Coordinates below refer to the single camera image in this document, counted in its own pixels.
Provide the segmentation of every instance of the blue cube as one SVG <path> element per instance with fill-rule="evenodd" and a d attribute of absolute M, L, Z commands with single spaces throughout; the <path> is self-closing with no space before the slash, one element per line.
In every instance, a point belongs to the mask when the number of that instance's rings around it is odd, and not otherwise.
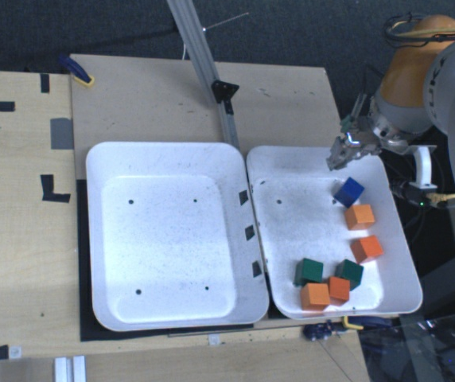
<path fill-rule="evenodd" d="M 362 185 L 350 177 L 333 197 L 346 208 L 349 208 L 359 199 L 364 190 L 365 188 Z"/>

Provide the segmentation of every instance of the gray tape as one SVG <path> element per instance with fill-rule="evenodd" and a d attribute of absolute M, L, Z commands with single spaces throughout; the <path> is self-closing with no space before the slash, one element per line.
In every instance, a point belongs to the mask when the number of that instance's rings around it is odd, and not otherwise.
<path fill-rule="evenodd" d="M 72 120 L 67 118 L 51 119 L 51 149 L 73 150 L 73 148 Z"/>

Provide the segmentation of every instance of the yellow clamp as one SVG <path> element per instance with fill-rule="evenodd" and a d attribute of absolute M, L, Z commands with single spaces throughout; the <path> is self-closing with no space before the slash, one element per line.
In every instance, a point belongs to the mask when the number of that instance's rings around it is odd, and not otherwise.
<path fill-rule="evenodd" d="M 83 85 L 86 88 L 91 88 L 93 84 L 95 83 L 95 78 L 91 75 L 88 75 L 90 77 L 90 81 L 88 83 L 84 82 L 82 79 L 78 78 L 77 76 L 74 76 L 74 81 L 77 82 L 78 84 Z"/>
<path fill-rule="evenodd" d="M 348 322 L 348 316 L 345 315 L 344 317 L 342 317 L 342 325 L 345 329 L 356 329 L 357 331 L 361 331 L 362 329 L 364 329 L 364 326 L 363 325 L 357 325 L 357 324 L 350 324 Z"/>

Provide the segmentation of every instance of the orange cube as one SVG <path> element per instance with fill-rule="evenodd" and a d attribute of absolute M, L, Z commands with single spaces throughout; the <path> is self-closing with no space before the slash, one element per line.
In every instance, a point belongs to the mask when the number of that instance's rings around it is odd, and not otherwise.
<path fill-rule="evenodd" d="M 342 306 L 349 300 L 349 280 L 337 276 L 329 277 L 330 302 Z"/>
<path fill-rule="evenodd" d="M 356 240 L 351 244 L 351 249 L 358 264 L 371 262 L 383 254 L 383 248 L 376 235 Z"/>
<path fill-rule="evenodd" d="M 375 223 L 369 204 L 352 205 L 344 211 L 344 218 L 350 231 L 368 229 Z"/>
<path fill-rule="evenodd" d="M 330 305 L 329 285 L 326 283 L 307 283 L 300 290 L 301 308 L 303 310 L 322 311 Z"/>

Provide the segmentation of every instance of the green cube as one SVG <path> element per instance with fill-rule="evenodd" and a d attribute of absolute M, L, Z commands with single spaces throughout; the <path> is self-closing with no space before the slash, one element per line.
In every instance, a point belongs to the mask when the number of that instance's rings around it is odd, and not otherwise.
<path fill-rule="evenodd" d="M 349 280 L 349 290 L 356 289 L 362 282 L 364 266 L 345 259 L 337 265 L 336 276 Z"/>
<path fill-rule="evenodd" d="M 297 264 L 293 284 L 303 287 L 306 283 L 321 283 L 323 280 L 323 263 L 304 258 Z"/>

